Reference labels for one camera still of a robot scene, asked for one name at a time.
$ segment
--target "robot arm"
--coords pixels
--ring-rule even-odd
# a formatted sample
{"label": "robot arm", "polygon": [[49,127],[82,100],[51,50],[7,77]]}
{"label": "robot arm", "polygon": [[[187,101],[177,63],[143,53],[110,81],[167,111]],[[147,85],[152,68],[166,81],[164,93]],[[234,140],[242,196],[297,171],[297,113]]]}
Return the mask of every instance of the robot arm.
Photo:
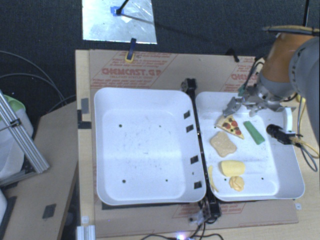
{"label": "robot arm", "polygon": [[254,116],[261,109],[282,112],[281,102],[293,92],[306,99],[306,106],[313,132],[319,144],[319,30],[293,26],[276,27],[278,34],[267,56],[258,80],[253,86],[245,86],[239,98],[232,98],[223,111],[226,117],[241,105]]}

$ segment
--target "cardboard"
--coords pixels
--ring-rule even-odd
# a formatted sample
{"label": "cardboard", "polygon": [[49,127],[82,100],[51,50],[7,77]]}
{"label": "cardboard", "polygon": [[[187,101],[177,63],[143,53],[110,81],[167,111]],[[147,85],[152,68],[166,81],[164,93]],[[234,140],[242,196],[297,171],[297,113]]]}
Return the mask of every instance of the cardboard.
{"label": "cardboard", "polygon": [[[103,87],[179,90],[186,78],[197,81],[196,93],[236,92],[245,82],[254,62],[241,56],[136,52],[132,63],[125,62],[126,51],[89,52],[90,99]],[[256,82],[253,75],[249,85]],[[199,211],[197,203],[151,207],[103,209],[96,193],[95,119],[91,102],[94,220],[97,238],[194,231],[189,217]],[[280,225],[298,222],[292,200],[264,200],[224,203],[221,217],[209,229]]]}

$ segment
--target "metal sheet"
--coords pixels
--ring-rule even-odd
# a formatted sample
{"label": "metal sheet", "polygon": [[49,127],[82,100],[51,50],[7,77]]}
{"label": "metal sheet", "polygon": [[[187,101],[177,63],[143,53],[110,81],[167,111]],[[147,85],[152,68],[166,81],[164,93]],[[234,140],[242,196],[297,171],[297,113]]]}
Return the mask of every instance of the metal sheet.
{"label": "metal sheet", "polygon": [[83,39],[157,44],[151,0],[130,0],[121,16],[112,7],[125,0],[82,0]]}

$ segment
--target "pepperoni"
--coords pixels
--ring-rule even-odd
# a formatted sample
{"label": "pepperoni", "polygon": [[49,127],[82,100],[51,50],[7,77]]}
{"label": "pepperoni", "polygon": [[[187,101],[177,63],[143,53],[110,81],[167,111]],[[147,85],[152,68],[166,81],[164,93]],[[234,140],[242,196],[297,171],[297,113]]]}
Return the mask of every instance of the pepperoni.
{"label": "pepperoni", "polygon": [[236,126],[238,126],[238,123],[237,123],[236,121],[232,121],[232,122],[231,122],[231,125],[232,125],[233,127],[236,127]]}
{"label": "pepperoni", "polygon": [[222,126],[223,126],[224,128],[226,128],[226,129],[230,129],[230,128],[231,128],[230,124],[227,123],[227,122],[223,123]]}

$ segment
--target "tray with toy food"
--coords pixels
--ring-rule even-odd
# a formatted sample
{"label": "tray with toy food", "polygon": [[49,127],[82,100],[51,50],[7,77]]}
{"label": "tray with toy food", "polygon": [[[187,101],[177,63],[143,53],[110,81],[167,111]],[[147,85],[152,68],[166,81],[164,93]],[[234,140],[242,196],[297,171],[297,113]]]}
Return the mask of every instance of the tray with toy food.
{"label": "tray with toy food", "polygon": [[266,132],[270,124],[292,124],[292,117],[270,109],[250,117],[242,106],[224,118],[222,111],[235,95],[201,92],[196,97],[213,194],[226,202],[301,197],[305,184],[293,146],[281,144]]}

